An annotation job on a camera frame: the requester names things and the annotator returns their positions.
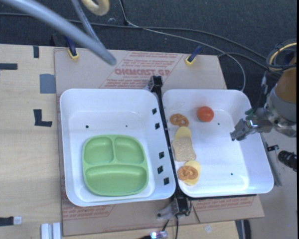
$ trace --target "green divided plate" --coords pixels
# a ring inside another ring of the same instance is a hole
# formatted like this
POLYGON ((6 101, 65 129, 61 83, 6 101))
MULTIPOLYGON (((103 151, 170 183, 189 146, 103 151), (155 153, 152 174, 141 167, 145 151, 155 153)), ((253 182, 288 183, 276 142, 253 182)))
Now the green divided plate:
POLYGON ((144 149, 131 136, 111 134, 87 139, 82 164, 85 184, 97 195, 133 195, 149 182, 144 149))

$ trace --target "red tomato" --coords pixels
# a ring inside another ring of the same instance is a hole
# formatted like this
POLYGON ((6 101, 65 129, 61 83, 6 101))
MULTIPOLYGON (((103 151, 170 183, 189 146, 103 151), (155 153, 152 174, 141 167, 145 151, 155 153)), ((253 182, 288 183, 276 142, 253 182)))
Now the red tomato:
POLYGON ((214 118, 214 111, 208 106, 199 107, 197 117, 203 122, 210 122, 214 118))

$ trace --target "cardboard sheet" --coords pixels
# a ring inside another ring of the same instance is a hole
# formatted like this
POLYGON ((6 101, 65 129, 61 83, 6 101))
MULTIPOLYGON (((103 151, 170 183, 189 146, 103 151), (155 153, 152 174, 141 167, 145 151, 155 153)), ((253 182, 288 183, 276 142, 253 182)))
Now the cardboard sheet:
MULTIPOLYGON (((194 63, 188 66, 184 62, 188 54, 115 50, 110 52, 117 59, 116 66, 109 66, 85 49, 78 49, 77 60, 72 60, 66 49, 57 48, 54 52, 64 236, 160 228, 165 221, 156 220, 156 211, 169 204, 169 199, 166 199, 78 207, 67 199, 59 110, 59 99, 65 90, 72 88, 144 89, 148 86, 152 75, 162 76, 163 93, 169 89, 226 89, 217 56, 198 55, 194 63)), ((195 200, 192 203, 191 214, 182 217, 179 220, 180 225, 264 216, 258 196, 195 200)))

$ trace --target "toy food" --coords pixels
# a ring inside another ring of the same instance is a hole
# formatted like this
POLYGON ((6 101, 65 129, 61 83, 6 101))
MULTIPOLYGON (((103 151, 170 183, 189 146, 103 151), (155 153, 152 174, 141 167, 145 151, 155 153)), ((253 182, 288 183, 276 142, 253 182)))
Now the toy food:
POLYGON ((175 160, 179 162, 196 159, 196 153, 193 150, 191 138, 182 137, 172 142, 175 160))
POLYGON ((197 177, 196 178, 194 178, 194 179, 189 179, 188 178, 186 180, 183 180, 183 182, 186 183, 189 186, 195 185, 198 182, 199 175, 200 175, 200 170, 201 170, 200 164, 196 160, 190 160, 190 161, 186 162, 184 164, 184 166, 191 166, 191 167, 196 169, 196 171, 197 171, 197 177))
POLYGON ((197 117, 203 122, 210 122, 214 118, 214 111, 208 106, 199 107, 197 117))
POLYGON ((186 126, 181 126, 178 130, 176 130, 174 140, 180 139, 182 137, 191 137, 190 129, 186 126))
POLYGON ((184 165, 177 171, 178 178, 180 180, 195 179, 198 176, 196 168, 188 165, 184 165))
POLYGON ((188 119, 182 114, 173 114, 169 120, 173 125, 188 126, 189 124, 188 119))

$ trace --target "cheese slice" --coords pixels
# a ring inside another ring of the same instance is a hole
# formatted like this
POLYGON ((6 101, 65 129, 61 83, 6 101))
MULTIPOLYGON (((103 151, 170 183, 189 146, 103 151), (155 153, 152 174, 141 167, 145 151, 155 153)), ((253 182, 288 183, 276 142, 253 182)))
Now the cheese slice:
POLYGON ((178 130, 175 132, 174 140, 180 139, 182 137, 189 137, 191 138, 190 129, 186 126, 179 127, 178 130))
POLYGON ((198 182, 200 171, 201 171, 201 166, 200 166, 199 162, 197 162, 196 160, 190 160, 190 161, 186 162, 184 165, 194 167, 198 172, 198 176, 195 179, 183 180, 183 182, 186 183, 187 185, 193 186, 198 182))

